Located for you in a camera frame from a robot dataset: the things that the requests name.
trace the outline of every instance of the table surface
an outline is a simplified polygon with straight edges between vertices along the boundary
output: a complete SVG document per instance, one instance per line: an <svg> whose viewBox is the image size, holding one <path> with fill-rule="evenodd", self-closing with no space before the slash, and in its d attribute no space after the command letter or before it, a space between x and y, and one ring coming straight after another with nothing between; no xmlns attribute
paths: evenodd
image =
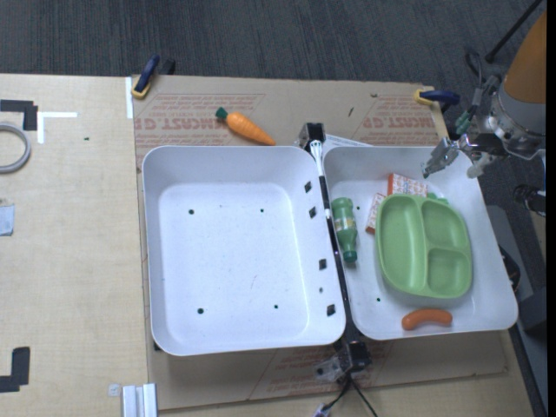
<svg viewBox="0 0 556 417"><path fill-rule="evenodd" d="M0 237L0 376L10 373L13 348L31 350L29 385L0 394L3 414L116 416L120 398L110 392L115 385L149 382L128 81L0 76L0 99L32 100L44 112L77 113L44 119L43 143L37 132L29 132L30 161L16 173L0 175L0 198L16 206L13 235ZM0 122L19 122L17 115L0 114ZM0 134L0 165L18 147ZM500 331L500 339L504 373L376 387L364 394L379 416L533 415L508 332ZM335 396L164 414L305 416ZM354 391L333 413L369 415Z"/></svg>

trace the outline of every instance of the white box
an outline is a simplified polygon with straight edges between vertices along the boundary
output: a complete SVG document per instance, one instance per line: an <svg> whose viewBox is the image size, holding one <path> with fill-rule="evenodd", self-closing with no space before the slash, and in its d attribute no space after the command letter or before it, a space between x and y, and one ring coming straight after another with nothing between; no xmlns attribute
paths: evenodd
<svg viewBox="0 0 556 417"><path fill-rule="evenodd" d="M374 236L364 230L372 194L386 191L390 173L423 181L420 165L432 149L337 147L324 157L330 200L354 202L358 260L342 270L354 323L371 339L497 330L517 320L480 187L467 178L464 156L426 183L467 222L472 287L460 298L439 300L393 291L381 278ZM309 153L289 146L163 146L145 156L142 172L151 325L162 350L184 356L341 338L346 312ZM423 307L450 311L452 326L403 330L401 318Z"/></svg>

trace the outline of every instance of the bottle label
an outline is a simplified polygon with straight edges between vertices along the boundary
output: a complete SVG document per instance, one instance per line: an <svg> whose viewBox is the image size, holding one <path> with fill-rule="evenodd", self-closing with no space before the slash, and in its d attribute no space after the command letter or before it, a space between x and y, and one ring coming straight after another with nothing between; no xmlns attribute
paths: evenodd
<svg viewBox="0 0 556 417"><path fill-rule="evenodd" d="M336 232L339 232L341 230L346 230L347 228L356 228L355 220L354 218L348 218L348 217L334 219L334 228Z"/></svg>

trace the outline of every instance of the metal ring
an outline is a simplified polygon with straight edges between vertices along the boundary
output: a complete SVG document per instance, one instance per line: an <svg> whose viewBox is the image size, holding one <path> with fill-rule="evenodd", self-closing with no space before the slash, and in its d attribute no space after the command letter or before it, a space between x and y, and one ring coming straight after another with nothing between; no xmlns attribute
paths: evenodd
<svg viewBox="0 0 556 417"><path fill-rule="evenodd" d="M31 142L22 129L14 127L13 125L9 125L8 123L0 123L0 131L8 131L16 136L19 136L25 144L25 151L17 161L10 165L0 165L0 175L2 175L18 171L23 165L25 165L25 163L29 160L29 156L31 153Z"/></svg>

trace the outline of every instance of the green plate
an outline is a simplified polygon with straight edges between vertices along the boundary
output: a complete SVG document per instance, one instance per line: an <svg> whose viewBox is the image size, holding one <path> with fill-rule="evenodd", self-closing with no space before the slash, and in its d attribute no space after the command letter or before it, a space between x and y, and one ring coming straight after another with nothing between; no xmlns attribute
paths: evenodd
<svg viewBox="0 0 556 417"><path fill-rule="evenodd" d="M387 196L378 209L375 238L382 275L393 288L456 298L471 287L467 226L445 202L417 195Z"/></svg>

